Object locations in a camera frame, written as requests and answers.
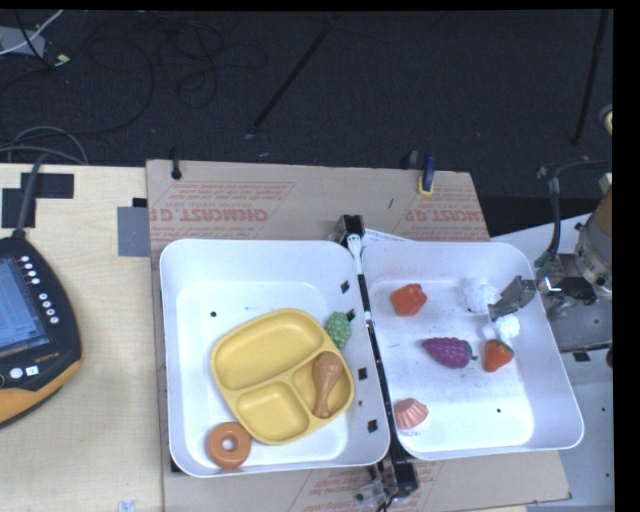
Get yellow divided plate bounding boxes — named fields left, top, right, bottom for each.
left=209, top=307, right=356, bottom=447

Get brown cardboard board red print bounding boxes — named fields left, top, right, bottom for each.
left=144, top=158, right=573, bottom=512

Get orange doughnut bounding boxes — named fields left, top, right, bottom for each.
left=206, top=421, right=253, bottom=471

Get white plastic tray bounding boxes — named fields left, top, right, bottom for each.
left=158, top=237, right=392, bottom=479
left=359, top=240, right=586, bottom=462

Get brown chicken drumstick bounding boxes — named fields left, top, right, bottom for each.
left=311, top=351, right=346, bottom=420

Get white cauliflower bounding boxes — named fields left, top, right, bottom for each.
left=461, top=276, right=522, bottom=343

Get orange strawberry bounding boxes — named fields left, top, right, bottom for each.
left=482, top=339, right=516, bottom=374

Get green grapes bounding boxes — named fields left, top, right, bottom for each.
left=324, top=311, right=353, bottom=351

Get purple grapes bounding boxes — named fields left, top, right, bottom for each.
left=422, top=336, right=479, bottom=370

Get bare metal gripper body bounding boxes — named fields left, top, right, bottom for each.
left=536, top=241, right=614, bottom=322

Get thin black and white rod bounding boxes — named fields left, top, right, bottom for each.
left=346, top=232, right=407, bottom=469

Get pink scallop shell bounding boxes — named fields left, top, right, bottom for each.
left=393, top=397, right=432, bottom=437

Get orange bell pepper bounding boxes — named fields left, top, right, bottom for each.
left=389, top=283, right=429, bottom=318

